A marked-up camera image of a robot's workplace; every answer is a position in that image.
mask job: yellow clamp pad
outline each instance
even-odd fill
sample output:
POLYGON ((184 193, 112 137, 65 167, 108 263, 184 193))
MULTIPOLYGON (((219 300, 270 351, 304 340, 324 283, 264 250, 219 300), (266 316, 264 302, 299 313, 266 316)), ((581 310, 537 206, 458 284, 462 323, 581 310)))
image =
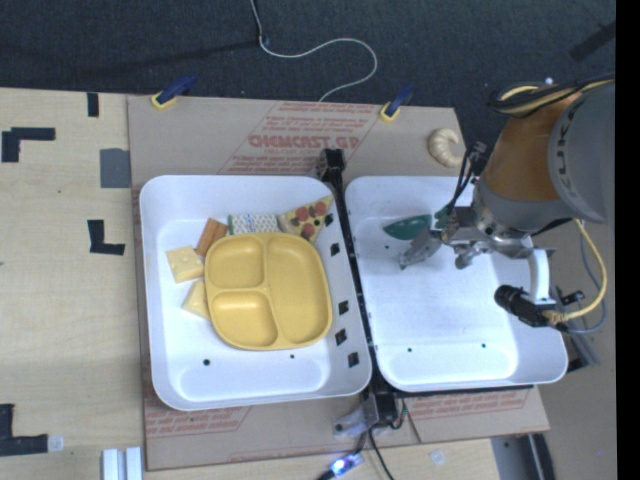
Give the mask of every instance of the yellow clamp pad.
POLYGON ((396 117, 398 117, 398 114, 400 113, 400 107, 398 107, 393 114, 388 116, 386 112, 387 112, 387 109, 389 108, 389 105, 391 105, 390 101, 387 102, 387 104, 384 107, 382 107, 382 109, 380 110, 380 119, 382 119, 385 123, 391 123, 395 121, 396 117))
POLYGON ((164 103, 158 103, 158 96, 160 96, 161 94, 162 94, 162 91, 160 91, 158 94, 154 94, 153 96, 151 96, 151 104, 154 106, 156 110, 166 110, 172 105, 175 105, 177 100, 177 97, 175 96, 170 100, 165 101, 164 103))

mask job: cardboard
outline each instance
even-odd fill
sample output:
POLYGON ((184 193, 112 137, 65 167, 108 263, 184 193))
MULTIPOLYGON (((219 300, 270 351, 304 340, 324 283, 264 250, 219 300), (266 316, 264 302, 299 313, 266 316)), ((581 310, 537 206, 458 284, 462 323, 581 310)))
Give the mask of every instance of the cardboard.
MULTIPOLYGON (((148 96, 128 97, 134 234, 149 470, 291 457, 353 449, 333 420, 359 397, 181 412, 159 401, 150 379, 138 195, 163 174, 312 174, 323 148, 343 149, 345 183, 366 175, 457 175, 436 163, 427 139, 460 134, 448 108, 402 108, 396 120, 376 105, 262 100, 178 99, 165 111, 148 96)), ((462 154, 461 144, 454 152, 462 154)), ((409 422, 385 431, 379 446, 404 446, 537 432, 548 422, 537 388, 435 394, 407 399, 409 422)))

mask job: pizza slice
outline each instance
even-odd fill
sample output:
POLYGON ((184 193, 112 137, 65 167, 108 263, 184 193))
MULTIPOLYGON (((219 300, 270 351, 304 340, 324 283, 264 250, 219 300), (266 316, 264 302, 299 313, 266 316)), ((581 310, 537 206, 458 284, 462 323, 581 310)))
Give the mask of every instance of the pizza slice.
POLYGON ((332 195, 323 197, 278 215, 278 225, 282 231, 301 236, 313 243, 325 222, 332 201, 332 195))

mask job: yellow cable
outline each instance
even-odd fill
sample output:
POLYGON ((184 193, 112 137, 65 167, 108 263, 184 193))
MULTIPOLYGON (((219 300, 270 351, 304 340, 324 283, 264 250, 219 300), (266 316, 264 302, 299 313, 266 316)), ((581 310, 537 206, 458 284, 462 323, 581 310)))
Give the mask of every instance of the yellow cable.
POLYGON ((600 267, 600 272, 602 274, 602 282, 600 284, 600 291, 598 292, 598 295, 596 295, 596 298, 593 299, 593 301, 591 301, 591 303, 585 308, 582 308, 578 311, 572 311, 570 313, 563 313, 561 311, 555 311, 555 310, 543 311, 542 312, 543 316, 547 317, 547 319, 552 324, 558 324, 560 322, 568 322, 569 320, 572 320, 574 318, 579 318, 581 316, 586 315, 590 311, 593 311, 595 308, 597 308, 600 305, 600 302, 602 302, 604 294, 607 291, 607 283, 608 283, 607 268, 605 267, 602 256, 600 256, 600 253, 598 252, 598 249, 593 243, 593 240, 591 240, 589 233, 587 233, 587 230, 585 229, 584 224, 578 219, 574 219, 574 222, 576 226, 578 226, 578 229, 580 230, 580 234, 584 237, 585 241, 587 242, 587 245, 589 246, 589 249, 591 249, 591 252, 593 253, 594 257, 596 258, 596 261, 598 262, 598 266, 600 267))

